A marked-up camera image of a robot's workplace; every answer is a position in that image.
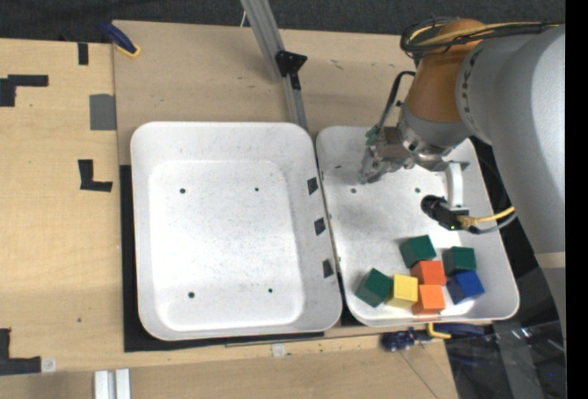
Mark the orange cube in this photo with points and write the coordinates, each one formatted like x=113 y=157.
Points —
x=431 y=299
x=430 y=272

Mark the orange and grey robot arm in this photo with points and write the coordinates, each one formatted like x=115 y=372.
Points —
x=514 y=103

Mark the pale wood board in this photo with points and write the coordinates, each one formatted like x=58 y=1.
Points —
x=206 y=80

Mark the white plastic tray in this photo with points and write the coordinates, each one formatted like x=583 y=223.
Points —
x=225 y=231
x=381 y=222

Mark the blue cube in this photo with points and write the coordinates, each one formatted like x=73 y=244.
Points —
x=467 y=286

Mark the black cylinder on white bracket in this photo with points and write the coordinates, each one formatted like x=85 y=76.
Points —
x=442 y=209

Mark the green cube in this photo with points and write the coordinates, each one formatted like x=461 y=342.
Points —
x=374 y=288
x=459 y=260
x=417 y=250

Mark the yellow cube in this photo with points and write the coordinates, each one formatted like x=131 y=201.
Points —
x=404 y=290

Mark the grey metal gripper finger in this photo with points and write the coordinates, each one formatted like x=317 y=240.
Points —
x=382 y=168
x=367 y=172

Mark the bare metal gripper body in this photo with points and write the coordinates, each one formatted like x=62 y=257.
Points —
x=399 y=150

